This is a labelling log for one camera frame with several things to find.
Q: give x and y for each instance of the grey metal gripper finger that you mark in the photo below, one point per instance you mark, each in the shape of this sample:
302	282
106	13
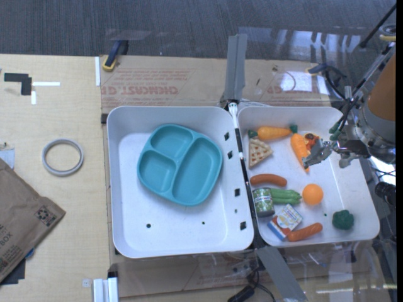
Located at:
322	146
315	160

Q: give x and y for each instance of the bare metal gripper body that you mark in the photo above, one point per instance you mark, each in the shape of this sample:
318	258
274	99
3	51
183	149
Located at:
355	147

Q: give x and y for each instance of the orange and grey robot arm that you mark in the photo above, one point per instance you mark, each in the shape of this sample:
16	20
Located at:
382	90

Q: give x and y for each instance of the pizza slice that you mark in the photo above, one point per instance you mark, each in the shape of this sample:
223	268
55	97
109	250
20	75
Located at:
310	140

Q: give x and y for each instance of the orange carrot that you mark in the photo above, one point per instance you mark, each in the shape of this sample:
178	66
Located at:
298	148
274	132

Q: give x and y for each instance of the orange ball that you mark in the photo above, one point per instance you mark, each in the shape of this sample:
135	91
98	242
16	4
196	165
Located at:
313	194

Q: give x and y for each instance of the white plastic tray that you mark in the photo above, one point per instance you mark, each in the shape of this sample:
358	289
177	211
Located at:
343	187
176	231

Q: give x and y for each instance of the green pea pods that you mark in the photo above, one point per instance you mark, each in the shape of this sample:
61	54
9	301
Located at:
285	196

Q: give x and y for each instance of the brown sausage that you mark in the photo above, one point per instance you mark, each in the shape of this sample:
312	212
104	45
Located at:
268	180

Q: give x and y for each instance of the lattice pie slice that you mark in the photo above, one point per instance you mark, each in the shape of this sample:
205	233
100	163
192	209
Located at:
258	153

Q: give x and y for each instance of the green can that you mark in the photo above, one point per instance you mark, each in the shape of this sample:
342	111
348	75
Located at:
263	201

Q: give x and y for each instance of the green broccoli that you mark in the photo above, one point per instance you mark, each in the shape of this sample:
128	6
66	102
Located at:
343	220

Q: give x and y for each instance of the white and orange carton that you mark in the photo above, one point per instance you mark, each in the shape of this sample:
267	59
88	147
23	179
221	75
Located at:
286	221

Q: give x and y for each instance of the orange bread roll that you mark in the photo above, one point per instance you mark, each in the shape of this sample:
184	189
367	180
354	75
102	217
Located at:
304	232

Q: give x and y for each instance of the blue divided plate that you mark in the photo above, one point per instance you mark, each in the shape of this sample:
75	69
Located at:
192	171

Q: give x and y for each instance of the brown cardboard board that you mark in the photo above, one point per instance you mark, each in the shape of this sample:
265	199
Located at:
141	87

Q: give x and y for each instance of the brown padded envelope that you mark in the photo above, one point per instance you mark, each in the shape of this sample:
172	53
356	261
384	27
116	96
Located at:
22	219

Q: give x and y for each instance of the black cylinder on white bracket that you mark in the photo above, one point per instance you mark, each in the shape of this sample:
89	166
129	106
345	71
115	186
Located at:
385	192

